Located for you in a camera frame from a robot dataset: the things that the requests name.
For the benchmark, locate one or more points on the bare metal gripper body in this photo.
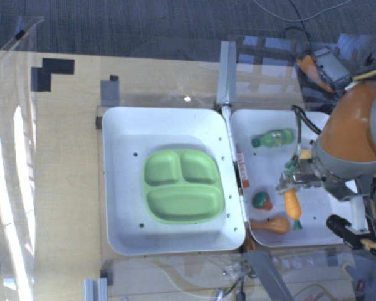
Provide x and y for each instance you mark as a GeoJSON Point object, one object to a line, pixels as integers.
{"type": "Point", "coordinates": [308, 174]}

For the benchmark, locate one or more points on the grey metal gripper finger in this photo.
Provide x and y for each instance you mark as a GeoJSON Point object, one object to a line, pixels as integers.
{"type": "Point", "coordinates": [282, 185]}
{"type": "Point", "coordinates": [293, 184]}

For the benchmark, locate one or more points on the orange carrot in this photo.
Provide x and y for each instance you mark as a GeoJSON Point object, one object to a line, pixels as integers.
{"type": "Point", "coordinates": [293, 207]}

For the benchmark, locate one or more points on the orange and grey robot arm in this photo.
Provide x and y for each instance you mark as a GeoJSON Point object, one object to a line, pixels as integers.
{"type": "Point", "coordinates": [347, 130]}

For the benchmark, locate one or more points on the white plastic tray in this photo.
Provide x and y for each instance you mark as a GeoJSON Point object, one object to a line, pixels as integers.
{"type": "Point", "coordinates": [125, 174]}
{"type": "Point", "coordinates": [266, 168]}

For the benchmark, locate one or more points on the red strawberry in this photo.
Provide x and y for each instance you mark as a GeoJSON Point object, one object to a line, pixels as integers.
{"type": "Point", "coordinates": [262, 201]}

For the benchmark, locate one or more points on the brown chicken drumstick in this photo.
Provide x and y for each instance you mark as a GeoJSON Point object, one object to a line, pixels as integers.
{"type": "Point", "coordinates": [277, 225]}

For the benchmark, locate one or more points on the red and white packet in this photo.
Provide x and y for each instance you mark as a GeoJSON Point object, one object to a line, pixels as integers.
{"type": "Point", "coordinates": [243, 171]}

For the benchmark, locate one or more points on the green plastic bottle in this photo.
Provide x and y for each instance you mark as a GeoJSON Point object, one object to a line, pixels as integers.
{"type": "Point", "coordinates": [275, 138]}

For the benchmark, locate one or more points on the green divided plate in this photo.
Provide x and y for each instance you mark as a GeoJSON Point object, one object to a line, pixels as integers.
{"type": "Point", "coordinates": [181, 199]}

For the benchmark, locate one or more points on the black cylinder on white bracket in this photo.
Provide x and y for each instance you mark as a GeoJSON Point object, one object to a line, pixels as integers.
{"type": "Point", "coordinates": [347, 230]}

